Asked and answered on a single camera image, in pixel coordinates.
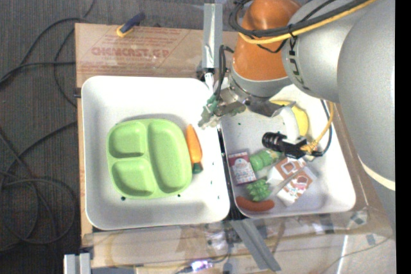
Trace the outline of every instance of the green divided plate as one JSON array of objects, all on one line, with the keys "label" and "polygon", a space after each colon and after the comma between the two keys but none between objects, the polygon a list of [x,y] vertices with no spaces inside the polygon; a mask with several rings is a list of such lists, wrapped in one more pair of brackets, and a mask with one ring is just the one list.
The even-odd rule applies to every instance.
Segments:
[{"label": "green divided plate", "polygon": [[114,187],[128,198],[172,196],[192,179],[184,133],[165,119],[125,121],[111,128],[107,160]]}]

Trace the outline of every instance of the red and white box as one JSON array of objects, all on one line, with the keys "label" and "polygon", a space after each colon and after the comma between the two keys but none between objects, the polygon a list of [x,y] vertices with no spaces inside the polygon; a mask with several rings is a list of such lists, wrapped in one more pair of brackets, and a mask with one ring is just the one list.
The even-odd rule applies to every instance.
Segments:
[{"label": "red and white box", "polygon": [[230,154],[229,167],[232,175],[234,175],[236,185],[252,183],[257,180],[247,152]]},{"label": "red and white box", "polygon": [[288,207],[296,202],[316,179],[315,174],[306,167],[306,162],[300,159],[285,158],[278,162],[268,174],[268,183],[274,186],[280,184],[300,170],[277,194],[277,197]]}]

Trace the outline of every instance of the toy carrot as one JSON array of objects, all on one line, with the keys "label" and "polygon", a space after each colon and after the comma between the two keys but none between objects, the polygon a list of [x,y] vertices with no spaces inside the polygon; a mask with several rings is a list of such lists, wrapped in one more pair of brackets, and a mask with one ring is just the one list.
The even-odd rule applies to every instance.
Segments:
[{"label": "toy carrot", "polygon": [[188,146],[188,152],[191,159],[191,168],[194,174],[200,173],[203,168],[201,165],[201,160],[203,153],[201,150],[200,141],[198,140],[197,133],[192,124],[187,126],[186,130],[186,141]]}]

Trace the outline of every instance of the yellow cable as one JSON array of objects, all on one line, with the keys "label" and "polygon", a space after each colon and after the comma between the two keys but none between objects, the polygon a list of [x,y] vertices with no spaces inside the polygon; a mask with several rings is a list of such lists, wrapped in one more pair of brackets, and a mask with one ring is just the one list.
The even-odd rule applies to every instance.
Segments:
[{"label": "yellow cable", "polygon": [[273,43],[273,42],[277,42],[277,41],[282,41],[282,40],[284,40],[284,39],[288,39],[288,38],[290,38],[290,37],[292,37],[292,36],[295,37],[295,36],[297,36],[297,35],[300,35],[301,33],[305,33],[305,32],[314,30],[314,29],[319,28],[319,27],[321,27],[321,26],[323,26],[323,25],[326,25],[326,24],[328,24],[328,23],[331,23],[331,22],[333,22],[333,21],[336,21],[336,20],[338,20],[338,19],[341,19],[341,18],[343,18],[343,17],[345,17],[345,16],[347,16],[347,15],[349,15],[349,14],[351,14],[351,13],[356,12],[357,10],[360,10],[360,9],[368,6],[369,4],[372,4],[372,3],[375,2],[375,1],[377,1],[377,0],[368,0],[368,1],[364,2],[364,3],[362,3],[362,4],[359,4],[358,6],[355,6],[355,7],[352,7],[351,9],[349,9],[349,10],[346,10],[345,12],[342,12],[342,13],[340,13],[340,14],[337,14],[337,15],[334,15],[334,16],[332,16],[332,17],[329,17],[328,19],[324,19],[324,20],[321,21],[321,22],[312,24],[312,25],[310,25],[310,26],[306,26],[305,28],[301,28],[301,29],[299,29],[299,30],[295,30],[295,31],[292,32],[293,35],[291,35],[291,34],[289,34],[289,33],[285,33],[284,35],[279,35],[279,36],[272,37],[272,38],[268,38],[268,39],[251,39],[249,36],[246,36],[246,35],[242,34],[241,32],[239,32],[238,34],[240,35],[240,37],[241,37],[242,39],[244,39],[244,40],[245,40],[246,42],[248,42],[249,44],[256,44],[256,45],[271,44],[271,43]]},{"label": "yellow cable", "polygon": [[315,148],[317,147],[317,145],[319,144],[319,142],[321,141],[321,139],[324,137],[326,132],[329,130],[329,127],[331,126],[331,123],[333,122],[333,118],[334,118],[334,103],[329,102],[329,119],[328,119],[326,126],[322,130],[321,134],[316,139],[314,139],[314,141],[304,146],[301,146],[301,150],[307,152],[307,154],[312,154]]}]

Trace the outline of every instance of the gray carpet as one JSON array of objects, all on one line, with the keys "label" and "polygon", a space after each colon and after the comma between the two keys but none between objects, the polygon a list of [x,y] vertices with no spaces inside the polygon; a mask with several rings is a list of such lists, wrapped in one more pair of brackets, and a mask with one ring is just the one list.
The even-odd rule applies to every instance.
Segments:
[{"label": "gray carpet", "polygon": [[[74,21],[64,21],[42,33],[56,21],[86,16],[89,22],[122,24],[144,10],[143,25],[202,29],[201,6],[214,0],[0,0],[0,77],[19,65],[36,38],[39,41],[24,63],[74,60],[74,38],[61,43]],[[193,4],[199,10],[184,10]],[[61,86],[64,95],[59,91]],[[25,67],[0,83],[0,132],[16,154],[39,139],[76,120],[73,65]],[[0,170],[23,178],[45,178],[56,185],[37,181],[11,185],[2,181],[0,195],[0,273],[61,273],[62,255],[80,247],[78,217],[78,139],[76,124],[49,136],[15,160],[0,142]]]}]

